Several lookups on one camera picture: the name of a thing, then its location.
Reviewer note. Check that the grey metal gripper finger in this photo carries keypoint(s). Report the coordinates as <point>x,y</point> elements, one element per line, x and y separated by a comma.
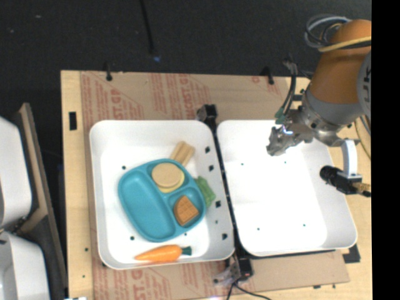
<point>290,142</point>
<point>275,142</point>

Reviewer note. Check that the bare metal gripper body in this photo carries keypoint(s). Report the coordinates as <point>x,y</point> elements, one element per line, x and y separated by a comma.
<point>312,130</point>

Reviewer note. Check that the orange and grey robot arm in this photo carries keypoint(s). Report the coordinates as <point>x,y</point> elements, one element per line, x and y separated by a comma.
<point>337,73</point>

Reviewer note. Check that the white plastic tray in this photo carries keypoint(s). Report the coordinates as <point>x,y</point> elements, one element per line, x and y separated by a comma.
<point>281,198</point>
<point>115,142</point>

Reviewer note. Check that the green lettuce leaf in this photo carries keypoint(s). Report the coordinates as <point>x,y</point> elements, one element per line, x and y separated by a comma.
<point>207,192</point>

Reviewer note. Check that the tan bread sticks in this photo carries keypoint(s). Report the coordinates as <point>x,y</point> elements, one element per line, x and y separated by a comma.
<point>183,152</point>

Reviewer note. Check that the brown cardboard board red print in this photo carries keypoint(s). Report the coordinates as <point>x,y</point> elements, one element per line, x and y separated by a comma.
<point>175,95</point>

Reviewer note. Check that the brown waffle piece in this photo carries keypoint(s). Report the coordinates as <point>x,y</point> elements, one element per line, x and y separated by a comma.
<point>186,210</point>

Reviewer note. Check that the round tan biscuit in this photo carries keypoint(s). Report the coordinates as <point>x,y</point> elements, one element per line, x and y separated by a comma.
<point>167,175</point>

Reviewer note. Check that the blue divided plate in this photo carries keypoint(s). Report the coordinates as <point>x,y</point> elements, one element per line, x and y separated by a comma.
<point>143,202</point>

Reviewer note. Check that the orange carrot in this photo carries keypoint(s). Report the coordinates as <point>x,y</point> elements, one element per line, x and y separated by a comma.
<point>159,254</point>

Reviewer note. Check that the black cylinder on white bracket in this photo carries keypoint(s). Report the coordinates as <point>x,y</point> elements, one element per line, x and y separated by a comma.
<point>339,178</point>

